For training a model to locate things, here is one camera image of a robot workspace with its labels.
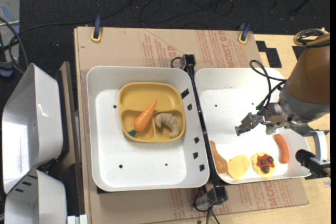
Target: shrimp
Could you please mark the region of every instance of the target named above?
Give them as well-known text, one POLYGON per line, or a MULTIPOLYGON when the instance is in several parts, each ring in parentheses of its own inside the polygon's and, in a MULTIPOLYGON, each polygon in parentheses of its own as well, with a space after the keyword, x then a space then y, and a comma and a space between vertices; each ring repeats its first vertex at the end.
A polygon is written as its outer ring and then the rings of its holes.
POLYGON ((169 113, 160 113, 155 116, 155 125, 158 128, 161 128, 161 124, 166 125, 170 130, 171 133, 168 134, 170 138, 177 137, 180 134, 180 126, 177 122, 177 119, 173 114, 169 113))

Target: yellow round toy food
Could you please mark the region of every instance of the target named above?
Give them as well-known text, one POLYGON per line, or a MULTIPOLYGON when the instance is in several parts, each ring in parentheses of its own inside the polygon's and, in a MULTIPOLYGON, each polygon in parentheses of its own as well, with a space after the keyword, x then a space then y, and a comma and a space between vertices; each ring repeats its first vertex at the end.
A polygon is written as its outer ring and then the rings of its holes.
POLYGON ((250 166, 250 160, 246 155, 238 155, 227 163, 227 173, 234 179, 240 179, 250 166))
POLYGON ((276 169, 273 157, 266 152, 254 154, 251 158, 251 162, 254 171, 261 176, 269 176, 273 174, 276 169))

